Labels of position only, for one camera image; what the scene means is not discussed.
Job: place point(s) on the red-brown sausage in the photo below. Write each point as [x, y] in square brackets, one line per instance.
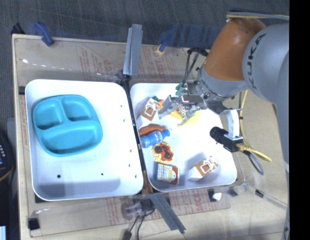
[150, 129]

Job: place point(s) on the blue clear plastic bottle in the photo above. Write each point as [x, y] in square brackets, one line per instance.
[153, 137]

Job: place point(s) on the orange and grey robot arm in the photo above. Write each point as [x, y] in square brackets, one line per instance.
[265, 59]

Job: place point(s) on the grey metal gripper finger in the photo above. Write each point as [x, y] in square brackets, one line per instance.
[192, 111]
[170, 105]

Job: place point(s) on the orange yellow toy wedge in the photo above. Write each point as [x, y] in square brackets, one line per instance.
[177, 115]

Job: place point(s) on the white and red packet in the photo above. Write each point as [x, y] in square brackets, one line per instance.
[167, 173]

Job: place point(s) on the white plastic tray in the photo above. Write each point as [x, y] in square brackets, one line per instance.
[82, 179]
[195, 144]

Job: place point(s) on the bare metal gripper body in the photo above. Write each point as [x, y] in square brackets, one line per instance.
[193, 99]

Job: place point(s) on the yellow pizza slice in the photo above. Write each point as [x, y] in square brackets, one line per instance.
[163, 152]

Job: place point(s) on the white and orange carton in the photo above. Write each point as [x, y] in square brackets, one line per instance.
[148, 112]
[203, 169]

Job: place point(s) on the black cylinder on white bracket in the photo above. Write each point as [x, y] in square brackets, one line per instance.
[223, 136]

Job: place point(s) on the brown cardboard board, red print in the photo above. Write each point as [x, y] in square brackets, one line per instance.
[70, 59]

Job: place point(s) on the yellow banana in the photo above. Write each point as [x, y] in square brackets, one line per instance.
[189, 121]

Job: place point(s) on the blue divided plate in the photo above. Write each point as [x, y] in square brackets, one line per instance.
[67, 125]

